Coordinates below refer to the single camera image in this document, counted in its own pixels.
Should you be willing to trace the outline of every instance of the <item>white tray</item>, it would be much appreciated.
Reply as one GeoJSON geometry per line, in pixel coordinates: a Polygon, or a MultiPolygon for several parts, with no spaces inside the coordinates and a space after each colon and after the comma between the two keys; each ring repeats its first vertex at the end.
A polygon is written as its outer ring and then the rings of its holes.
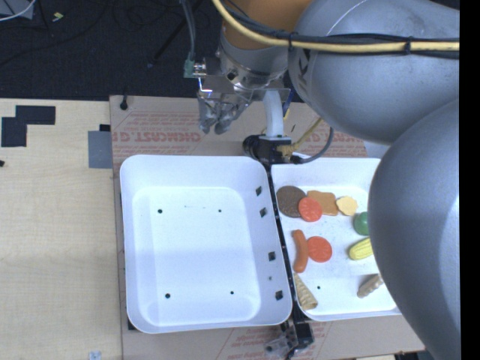
{"type": "MultiPolygon", "coordinates": [[[[337,198],[351,196],[357,200],[357,212],[363,212],[367,211],[368,191],[379,162],[373,158],[321,157],[301,165],[274,165],[271,176],[276,190],[294,185],[305,193],[317,190],[332,192],[337,198]]],[[[400,314],[385,285],[367,297],[356,295],[359,286],[378,273],[378,267],[373,256],[358,261],[348,257],[348,248],[365,238],[353,229],[352,216],[323,215],[317,222],[308,223],[280,213],[280,222],[291,264],[296,258],[293,230],[303,230],[307,239],[322,236],[333,248],[328,262],[309,259],[307,268],[299,274],[318,301],[315,309],[303,311],[308,317],[329,321],[400,314]]]]}
{"type": "Polygon", "coordinates": [[[127,314],[146,333],[277,325],[293,302],[263,167],[137,155],[121,165],[127,314]]]}

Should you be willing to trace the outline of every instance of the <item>black floor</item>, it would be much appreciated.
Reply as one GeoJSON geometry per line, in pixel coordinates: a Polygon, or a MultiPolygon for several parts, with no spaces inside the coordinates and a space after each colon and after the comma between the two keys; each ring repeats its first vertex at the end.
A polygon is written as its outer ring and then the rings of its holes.
{"type": "MultiPolygon", "coordinates": [[[[220,16],[209,0],[189,1],[198,3],[197,59],[213,56],[220,16]]],[[[37,0],[31,19],[0,18],[0,98],[194,98],[197,82],[183,78],[184,24],[179,0],[37,0]]]]}

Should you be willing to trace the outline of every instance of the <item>black wire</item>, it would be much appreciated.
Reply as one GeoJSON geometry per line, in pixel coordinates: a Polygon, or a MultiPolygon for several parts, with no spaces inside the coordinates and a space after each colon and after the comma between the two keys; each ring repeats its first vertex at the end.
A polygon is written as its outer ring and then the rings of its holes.
{"type": "Polygon", "coordinates": [[[195,40],[196,40],[196,30],[195,30],[195,19],[194,13],[190,6],[188,0],[180,0],[181,6],[185,14],[185,19],[187,20],[188,32],[190,34],[190,52],[188,53],[188,59],[194,60],[195,58],[195,40]]]}
{"type": "MultiPolygon", "coordinates": [[[[204,0],[196,0],[195,3],[193,4],[192,11],[195,12],[199,8],[199,6],[203,3],[203,1],[204,0]]],[[[160,59],[164,51],[167,49],[167,47],[170,45],[173,39],[177,36],[177,34],[183,29],[186,23],[187,23],[187,20],[183,18],[181,22],[176,26],[176,28],[172,31],[170,36],[163,43],[161,48],[155,53],[153,59],[150,62],[150,65],[154,65],[158,62],[158,60],[160,59]]]]}
{"type": "Polygon", "coordinates": [[[121,3],[124,3],[126,5],[125,0],[115,0],[113,2],[112,18],[119,28],[127,32],[138,32],[144,27],[156,23],[167,13],[177,14],[175,12],[167,10],[166,8],[163,8],[163,10],[158,10],[159,7],[152,7],[142,4],[133,4],[131,6],[122,7],[120,5],[121,3]],[[151,19],[147,20],[142,14],[136,12],[139,9],[151,10],[154,15],[151,19]],[[124,14],[124,18],[126,18],[127,20],[122,20],[120,16],[122,13],[124,14]]]}
{"type": "Polygon", "coordinates": [[[107,11],[107,8],[109,7],[108,4],[102,4],[103,5],[103,9],[102,11],[100,12],[100,14],[95,18],[95,20],[90,24],[88,25],[85,29],[83,29],[82,31],[80,31],[79,33],[75,34],[74,36],[71,36],[71,37],[68,37],[64,40],[60,40],[60,41],[56,41],[55,43],[53,44],[49,44],[49,45],[46,45],[46,46],[39,46],[37,48],[31,48],[31,49],[27,49],[26,51],[22,51],[22,52],[18,52],[16,53],[15,55],[12,55],[11,57],[9,58],[6,58],[5,60],[2,60],[0,61],[0,67],[3,67],[5,66],[6,64],[8,64],[9,62],[13,61],[14,59],[17,59],[21,56],[24,56],[24,55],[28,55],[29,53],[34,53],[34,52],[37,52],[37,51],[41,51],[41,50],[48,50],[50,48],[53,48],[53,47],[57,47],[59,45],[62,45],[62,44],[66,44],[70,41],[73,41],[73,40],[76,40],[77,38],[80,38],[82,37],[83,35],[85,35],[85,33],[87,33],[90,29],[94,28],[98,22],[101,20],[101,18],[104,16],[104,14],[106,13],[107,11]]]}
{"type": "Polygon", "coordinates": [[[306,164],[306,163],[310,163],[311,161],[314,161],[317,158],[323,156],[323,154],[325,154],[325,152],[327,152],[327,150],[330,148],[330,145],[332,144],[333,135],[334,135],[334,129],[332,127],[330,127],[330,131],[328,132],[327,142],[320,152],[318,152],[317,154],[315,154],[313,156],[310,156],[310,157],[299,157],[299,156],[294,155],[290,158],[290,161],[294,164],[306,164]]]}
{"type": "Polygon", "coordinates": [[[40,15],[42,16],[43,24],[45,24],[46,30],[48,31],[49,35],[52,35],[50,32],[50,27],[47,23],[47,19],[45,19],[44,8],[42,6],[41,0],[37,0],[37,3],[38,3],[38,9],[40,11],[40,15]]]}
{"type": "MultiPolygon", "coordinates": [[[[388,42],[422,42],[422,41],[433,41],[433,42],[458,42],[458,38],[449,38],[449,39],[424,39],[417,37],[405,37],[397,36],[390,34],[336,34],[330,36],[308,36],[297,34],[296,32],[284,31],[282,29],[272,28],[267,25],[264,25],[256,20],[251,19],[245,12],[237,12],[231,7],[225,4],[224,0],[220,0],[221,4],[225,9],[242,25],[249,28],[250,30],[260,33],[261,35],[272,36],[279,39],[289,40],[289,41],[301,41],[301,42],[310,42],[310,43],[324,43],[324,44],[350,44],[350,45],[365,45],[365,44],[381,44],[388,42]]],[[[334,52],[334,51],[321,51],[322,53],[337,53],[344,54],[345,52],[334,52]]],[[[379,51],[379,52],[356,52],[349,53],[349,56],[374,56],[374,55],[387,55],[387,54],[402,54],[402,51],[379,51]]],[[[457,51],[410,51],[409,53],[418,54],[422,56],[431,56],[436,58],[446,58],[446,59],[458,59],[459,53],[457,51]]]]}

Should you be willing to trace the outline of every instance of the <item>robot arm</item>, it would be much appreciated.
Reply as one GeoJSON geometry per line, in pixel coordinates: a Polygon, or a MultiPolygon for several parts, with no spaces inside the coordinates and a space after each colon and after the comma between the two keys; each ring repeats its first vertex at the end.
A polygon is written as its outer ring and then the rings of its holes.
{"type": "Polygon", "coordinates": [[[460,359],[460,12],[428,0],[212,1],[224,24],[217,58],[197,68],[201,128],[223,133],[264,101],[267,139],[281,133],[288,72],[335,130],[390,146],[369,194],[374,255],[433,357],[460,359]]]}

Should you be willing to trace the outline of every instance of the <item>brown cookie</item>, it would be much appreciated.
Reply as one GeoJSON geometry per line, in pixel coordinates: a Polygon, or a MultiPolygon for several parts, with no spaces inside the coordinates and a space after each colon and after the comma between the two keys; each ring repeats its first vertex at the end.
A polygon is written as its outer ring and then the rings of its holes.
{"type": "Polygon", "coordinates": [[[300,218],[299,201],[307,195],[293,185],[285,185],[277,191],[278,209],[291,218],[300,218]]]}
{"type": "Polygon", "coordinates": [[[338,215],[336,197],[332,192],[320,192],[319,190],[309,190],[308,197],[312,197],[322,206],[323,214],[330,216],[338,215]]]}

